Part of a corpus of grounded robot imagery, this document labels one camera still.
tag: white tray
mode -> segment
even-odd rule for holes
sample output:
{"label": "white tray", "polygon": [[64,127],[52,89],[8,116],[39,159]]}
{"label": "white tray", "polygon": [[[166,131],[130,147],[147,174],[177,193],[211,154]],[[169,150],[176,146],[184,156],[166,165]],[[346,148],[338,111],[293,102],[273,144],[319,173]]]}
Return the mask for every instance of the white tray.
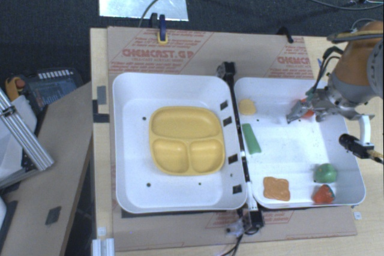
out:
{"label": "white tray", "polygon": [[[227,107],[221,109],[221,103]],[[226,160],[216,173],[203,176],[165,174],[149,148],[149,120],[165,106],[204,107],[223,128]],[[116,196],[133,213],[226,210],[247,198],[235,117],[228,86],[217,77],[125,73],[113,82]],[[232,123],[223,125],[231,117]],[[238,160],[229,163],[229,157]]]}
{"label": "white tray", "polygon": [[[365,186],[356,157],[338,144],[347,133],[342,116],[328,116],[317,123],[315,118],[287,124],[286,115],[313,80],[242,78],[235,84],[237,102],[251,99],[257,113],[240,115],[241,124],[249,123],[262,149],[261,153],[247,152],[248,169],[255,199],[270,209],[314,207],[311,199],[321,184],[314,182],[314,171],[323,163],[337,170],[337,180],[329,184],[335,192],[330,205],[359,204],[365,197]],[[263,196],[263,178],[273,176],[289,181],[290,201]]]}

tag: yellow plate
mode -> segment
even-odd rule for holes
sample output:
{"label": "yellow plate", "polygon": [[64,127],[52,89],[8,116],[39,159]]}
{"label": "yellow plate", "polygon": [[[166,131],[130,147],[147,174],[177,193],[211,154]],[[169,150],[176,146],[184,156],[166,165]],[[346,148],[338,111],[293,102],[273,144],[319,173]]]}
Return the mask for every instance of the yellow plate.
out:
{"label": "yellow plate", "polygon": [[149,123],[156,166],[172,175],[205,175],[223,166],[223,130],[216,115],[200,107],[163,107]]}

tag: wooden table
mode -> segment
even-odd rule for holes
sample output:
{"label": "wooden table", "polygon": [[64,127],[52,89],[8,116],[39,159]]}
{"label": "wooden table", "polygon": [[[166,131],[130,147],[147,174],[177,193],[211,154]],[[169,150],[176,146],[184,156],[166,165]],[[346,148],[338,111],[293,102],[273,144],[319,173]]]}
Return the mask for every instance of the wooden table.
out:
{"label": "wooden table", "polygon": [[[330,44],[325,38],[304,37],[305,45],[311,61],[311,67],[317,75],[319,65],[317,59]],[[107,85],[107,30],[91,30],[91,62],[92,62],[92,99],[97,99],[97,89]],[[368,106],[363,106],[364,113],[374,113],[371,121],[372,138],[379,152],[383,151],[383,101],[375,98]],[[109,113],[108,101],[98,106],[99,113]],[[351,134],[359,135],[356,122],[348,122]],[[95,203],[96,225],[105,227],[105,234],[99,239],[111,238],[112,204],[111,204],[111,169],[110,169],[109,124],[94,124],[94,161],[95,161]],[[381,255],[384,250],[384,209],[383,199],[383,166],[372,160],[359,160],[367,194],[364,202],[353,209],[361,214],[356,220],[358,235],[349,237],[331,237],[322,239],[288,240],[279,242],[259,242],[241,244],[237,255]],[[117,256],[161,256],[161,255],[221,255],[232,246],[214,245],[192,248],[156,249],[145,251],[117,252]]]}

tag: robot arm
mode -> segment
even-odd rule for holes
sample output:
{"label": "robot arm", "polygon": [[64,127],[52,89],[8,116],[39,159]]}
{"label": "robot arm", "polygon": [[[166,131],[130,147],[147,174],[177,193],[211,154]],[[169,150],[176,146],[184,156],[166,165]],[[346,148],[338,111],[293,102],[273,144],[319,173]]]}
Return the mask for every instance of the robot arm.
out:
{"label": "robot arm", "polygon": [[[321,122],[329,115],[342,115],[351,121],[359,121],[360,140],[345,135],[340,137],[340,144],[360,158],[372,158],[368,151],[373,150],[370,139],[369,119],[373,115],[361,115],[355,108],[366,104],[373,97],[383,98],[383,22],[371,22],[359,31],[331,36],[334,43],[348,41],[344,51],[337,47],[328,49],[320,67],[315,85],[306,93],[304,101],[298,101],[287,115],[287,122],[301,118],[308,111],[316,115]],[[325,73],[332,53],[341,55],[334,71],[329,75],[328,84],[323,89],[317,85]]]}

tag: blue clamp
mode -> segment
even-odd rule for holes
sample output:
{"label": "blue clamp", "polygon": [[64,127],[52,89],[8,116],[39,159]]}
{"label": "blue clamp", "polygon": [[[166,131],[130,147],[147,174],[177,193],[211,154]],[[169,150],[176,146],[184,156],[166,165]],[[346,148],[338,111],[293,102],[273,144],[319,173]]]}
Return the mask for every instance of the blue clamp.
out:
{"label": "blue clamp", "polygon": [[158,24],[159,32],[157,32],[157,40],[160,45],[165,45],[168,43],[168,35],[166,31],[166,16],[161,14],[159,17]]}

